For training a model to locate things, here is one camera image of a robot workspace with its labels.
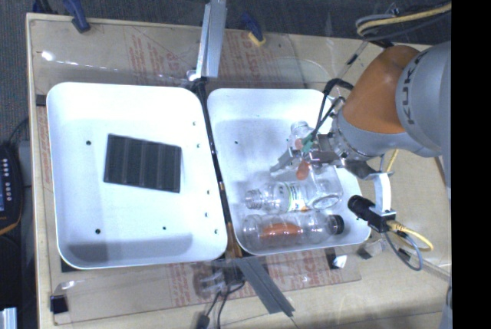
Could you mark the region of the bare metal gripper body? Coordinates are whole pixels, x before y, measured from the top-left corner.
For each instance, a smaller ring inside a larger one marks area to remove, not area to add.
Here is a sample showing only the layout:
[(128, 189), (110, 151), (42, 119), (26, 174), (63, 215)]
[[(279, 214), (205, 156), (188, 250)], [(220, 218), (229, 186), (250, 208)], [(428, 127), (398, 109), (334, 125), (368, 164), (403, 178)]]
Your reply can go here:
[(310, 164), (321, 164), (345, 167), (345, 158), (336, 147), (337, 141), (333, 133), (320, 133), (313, 140), (305, 144), (307, 148), (305, 160)]

